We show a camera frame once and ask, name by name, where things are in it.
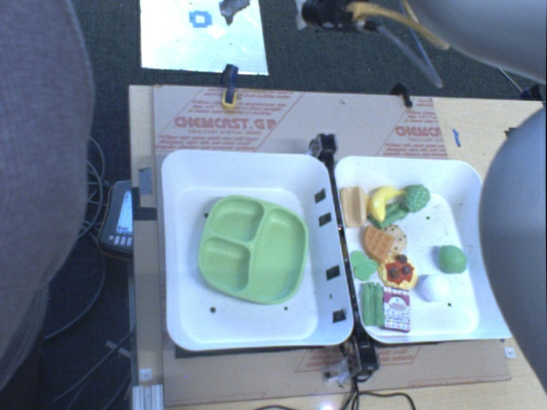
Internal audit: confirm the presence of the beige biscuit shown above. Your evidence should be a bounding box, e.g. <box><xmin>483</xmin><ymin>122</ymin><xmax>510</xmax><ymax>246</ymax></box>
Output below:
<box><xmin>384</xmin><ymin>224</ymin><xmax>409</xmax><ymax>256</ymax></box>

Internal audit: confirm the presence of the green divided plate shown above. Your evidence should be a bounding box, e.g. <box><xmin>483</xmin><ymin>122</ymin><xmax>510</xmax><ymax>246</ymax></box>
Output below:
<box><xmin>197</xmin><ymin>194</ymin><xmax>310</xmax><ymax>307</ymax></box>

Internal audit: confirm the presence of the green lime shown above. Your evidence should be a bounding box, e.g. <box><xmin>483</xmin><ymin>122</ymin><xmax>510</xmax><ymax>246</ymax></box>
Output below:
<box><xmin>438</xmin><ymin>244</ymin><xmax>468</xmax><ymax>275</ymax></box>

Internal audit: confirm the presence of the green broccoli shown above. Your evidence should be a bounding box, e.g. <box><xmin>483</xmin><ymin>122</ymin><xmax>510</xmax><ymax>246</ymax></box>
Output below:
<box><xmin>368</xmin><ymin>183</ymin><xmax>432</xmax><ymax>230</ymax></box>

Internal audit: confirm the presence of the red and white carton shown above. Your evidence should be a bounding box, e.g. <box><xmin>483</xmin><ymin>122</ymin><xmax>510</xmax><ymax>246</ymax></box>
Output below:
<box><xmin>382</xmin><ymin>286</ymin><xmax>412</xmax><ymax>333</ymax></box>

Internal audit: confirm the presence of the white plastic tray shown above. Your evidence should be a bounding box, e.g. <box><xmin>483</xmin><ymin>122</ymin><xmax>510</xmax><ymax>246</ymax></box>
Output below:
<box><xmin>161</xmin><ymin>149</ymin><xmax>356</xmax><ymax>352</ymax></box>
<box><xmin>333</xmin><ymin>155</ymin><xmax>513</xmax><ymax>345</ymax></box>

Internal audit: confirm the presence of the yellow banana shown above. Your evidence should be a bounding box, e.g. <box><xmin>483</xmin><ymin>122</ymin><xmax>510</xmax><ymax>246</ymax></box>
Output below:
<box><xmin>368</xmin><ymin>185</ymin><xmax>406</xmax><ymax>223</ymax></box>

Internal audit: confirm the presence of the green lettuce leaf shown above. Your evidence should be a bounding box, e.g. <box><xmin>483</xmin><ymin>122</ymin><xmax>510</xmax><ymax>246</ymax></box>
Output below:
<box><xmin>350</xmin><ymin>249</ymin><xmax>379</xmax><ymax>281</ymax></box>

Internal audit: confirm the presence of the white egg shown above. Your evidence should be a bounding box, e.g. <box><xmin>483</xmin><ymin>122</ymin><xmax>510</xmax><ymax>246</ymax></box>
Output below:
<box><xmin>415</xmin><ymin>273</ymin><xmax>451</xmax><ymax>303</ymax></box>

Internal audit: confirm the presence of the person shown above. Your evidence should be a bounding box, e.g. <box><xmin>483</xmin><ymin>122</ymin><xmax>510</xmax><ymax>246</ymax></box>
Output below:
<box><xmin>0</xmin><ymin>0</ymin><xmax>96</xmax><ymax>395</ymax></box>

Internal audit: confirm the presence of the thin black rod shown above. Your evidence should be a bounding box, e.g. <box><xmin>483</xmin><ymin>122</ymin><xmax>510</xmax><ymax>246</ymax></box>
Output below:
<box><xmin>323</xmin><ymin>154</ymin><xmax>365</xmax><ymax>349</ymax></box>

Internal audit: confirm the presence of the orange bread bun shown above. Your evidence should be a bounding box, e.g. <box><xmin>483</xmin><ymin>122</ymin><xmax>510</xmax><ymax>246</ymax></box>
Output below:
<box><xmin>338</xmin><ymin>185</ymin><xmax>369</xmax><ymax>229</ymax></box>

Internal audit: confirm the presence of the yellow pizza with red topping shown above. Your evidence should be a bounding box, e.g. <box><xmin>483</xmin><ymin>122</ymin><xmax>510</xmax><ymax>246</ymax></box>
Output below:
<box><xmin>377</xmin><ymin>254</ymin><xmax>419</xmax><ymax>291</ymax></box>

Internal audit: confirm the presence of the brown cardboard board red print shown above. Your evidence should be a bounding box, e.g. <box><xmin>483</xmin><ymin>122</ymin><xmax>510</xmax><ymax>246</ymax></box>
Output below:
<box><xmin>152</xmin><ymin>85</ymin><xmax>513</xmax><ymax>407</ymax></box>

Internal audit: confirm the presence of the green asparagus bundle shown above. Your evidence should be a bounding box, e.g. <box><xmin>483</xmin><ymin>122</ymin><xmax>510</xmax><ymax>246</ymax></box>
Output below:
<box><xmin>360</xmin><ymin>281</ymin><xmax>386</xmax><ymax>329</ymax></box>

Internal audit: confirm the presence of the black cylinder on white bracket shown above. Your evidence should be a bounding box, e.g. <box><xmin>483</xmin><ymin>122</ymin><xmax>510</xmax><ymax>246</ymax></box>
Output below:
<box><xmin>293</xmin><ymin>0</ymin><xmax>372</xmax><ymax>34</ymax></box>

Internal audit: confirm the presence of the orange waffle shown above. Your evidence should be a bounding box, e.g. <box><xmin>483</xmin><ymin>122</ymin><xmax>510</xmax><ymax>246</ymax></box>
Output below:
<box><xmin>362</xmin><ymin>225</ymin><xmax>396</xmax><ymax>265</ymax></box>

